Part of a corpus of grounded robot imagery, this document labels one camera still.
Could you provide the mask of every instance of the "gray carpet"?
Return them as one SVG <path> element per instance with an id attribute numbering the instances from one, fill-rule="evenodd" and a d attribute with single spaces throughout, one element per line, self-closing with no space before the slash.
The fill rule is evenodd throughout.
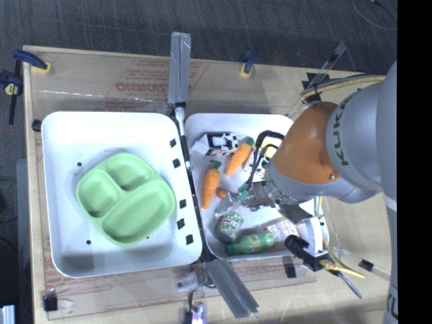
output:
<path id="1" fill-rule="evenodd" d="M 385 9 L 370 0 L 0 0 L 0 66 L 12 72 L 23 45 L 169 56 L 171 32 L 180 31 L 191 34 L 195 59 L 237 61 L 257 48 L 257 63 L 320 68 L 344 41 L 334 69 L 384 74 L 397 56 L 398 0 L 376 1 Z M 9 102 L 2 92 L 2 179 L 25 157 L 22 100 L 13 125 Z M 1 220 L 12 219 L 0 238 L 16 247 L 15 186 L 0 182 Z"/>

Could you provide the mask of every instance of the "table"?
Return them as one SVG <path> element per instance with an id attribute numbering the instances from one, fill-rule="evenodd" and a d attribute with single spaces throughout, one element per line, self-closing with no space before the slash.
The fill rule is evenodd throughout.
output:
<path id="1" fill-rule="evenodd" d="M 35 122 L 59 110 L 165 113 L 169 58 L 36 46 L 25 46 L 24 50 L 50 61 L 52 66 L 43 75 L 23 65 L 34 322 L 182 323 L 187 295 L 173 291 L 169 269 L 78 283 L 69 283 L 56 272 L 49 258 L 41 134 L 34 128 Z M 191 59 L 186 117 L 196 112 L 285 115 L 297 106 L 307 74 L 317 73 L 316 69 L 256 64 L 251 77 L 244 78 L 240 68 L 239 63 Z M 329 72 L 331 78 L 352 74 Z M 327 92 L 323 99 L 339 103 L 364 86 Z M 342 252 L 343 261 L 355 267 L 359 259 L 366 259 L 389 275 L 391 248 L 382 196 L 355 205 L 332 198 L 326 201 L 337 232 L 334 244 Z M 382 321 L 389 281 L 376 273 L 368 273 L 365 279 L 347 275 L 362 293 L 360 300 L 340 279 L 324 271 L 305 270 L 301 279 L 292 280 L 283 274 L 278 260 L 234 267 L 258 302 L 259 312 L 235 319 L 219 292 L 206 289 L 197 292 L 194 303 L 207 306 L 207 323 Z M 46 312 L 43 296 L 51 287 L 57 290 L 61 310 Z M 146 297 L 146 290 L 160 294 Z M 112 300 L 115 293 L 120 300 Z"/>

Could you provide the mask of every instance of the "copper-colored panel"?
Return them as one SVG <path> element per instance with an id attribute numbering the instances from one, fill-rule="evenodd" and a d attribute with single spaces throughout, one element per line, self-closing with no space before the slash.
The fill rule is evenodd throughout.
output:
<path id="1" fill-rule="evenodd" d="M 273 162 L 282 175 L 307 184 L 325 184 L 340 178 L 325 146 L 327 122 L 336 104 L 318 102 L 293 123 Z"/>

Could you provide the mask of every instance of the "white tray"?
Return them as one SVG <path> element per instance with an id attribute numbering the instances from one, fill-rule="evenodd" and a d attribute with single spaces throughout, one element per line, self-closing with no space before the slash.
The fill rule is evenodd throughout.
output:
<path id="1" fill-rule="evenodd" d="M 190 162 L 192 165 L 192 174 L 196 189 L 198 203 L 202 205 L 203 179 L 205 172 L 208 170 L 210 160 L 222 162 L 219 168 L 221 180 L 219 187 L 225 188 L 230 192 L 238 192 L 238 188 L 248 179 L 249 175 L 239 169 L 231 176 L 226 176 L 224 170 L 230 156 L 204 156 L 194 150 L 192 145 L 207 132 L 232 132 L 238 140 L 244 140 L 247 136 L 254 139 L 265 131 L 271 130 L 285 135 L 292 125 L 292 120 L 283 115 L 267 114 L 231 114 L 231 113 L 197 113 L 191 115 L 185 122 L 185 135 L 187 137 L 188 149 L 190 151 Z M 214 215 L 220 199 L 214 196 L 208 209 L 200 209 L 201 221 L 204 228 L 205 240 L 210 251 L 219 259 L 238 260 L 238 259 L 257 259 L 282 257 L 292 255 L 292 253 L 281 246 L 274 248 L 269 252 L 259 254 L 243 254 L 237 256 L 228 256 L 225 251 L 225 244 L 215 237 L 215 228 L 219 223 L 219 218 Z M 313 212 L 313 201 L 302 204 L 302 208 Z M 251 212 L 249 208 L 240 206 L 236 212 L 244 219 L 238 239 L 242 236 L 259 233 L 264 227 L 282 220 L 284 217 L 276 210 L 270 207 L 259 209 Z"/>
<path id="2" fill-rule="evenodd" d="M 43 120 L 42 140 L 51 252 L 60 272 L 69 277 L 109 275 L 187 265 L 199 258 L 203 242 L 171 119 L 158 113 L 55 112 Z M 128 247 L 108 241 L 76 200 L 78 180 L 123 151 L 152 165 L 177 202 L 171 217 L 149 239 Z M 173 165 L 176 159 L 178 167 Z M 185 207 L 180 207 L 181 200 Z"/>

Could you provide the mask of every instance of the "green bowl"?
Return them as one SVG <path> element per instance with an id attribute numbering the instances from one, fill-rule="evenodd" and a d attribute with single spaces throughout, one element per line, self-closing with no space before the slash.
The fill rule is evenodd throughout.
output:
<path id="1" fill-rule="evenodd" d="M 118 153 L 93 167 L 78 182 L 76 197 L 101 233 L 120 246 L 149 237 L 176 208 L 171 187 L 132 153 Z"/>

